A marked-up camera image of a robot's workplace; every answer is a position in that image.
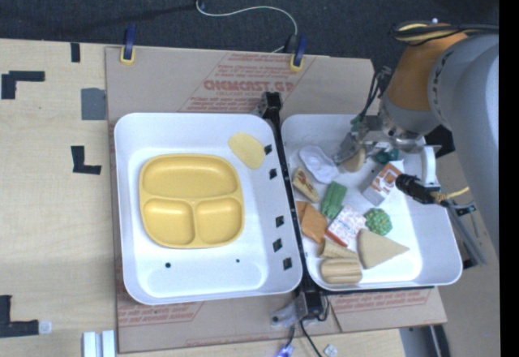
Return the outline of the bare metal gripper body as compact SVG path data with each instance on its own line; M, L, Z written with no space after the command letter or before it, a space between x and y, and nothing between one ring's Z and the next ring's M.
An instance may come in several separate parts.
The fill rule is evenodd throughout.
M373 148L396 148L408 153L419 152L424 138L396 125L383 115L367 115L358 126L355 141L359 145Z

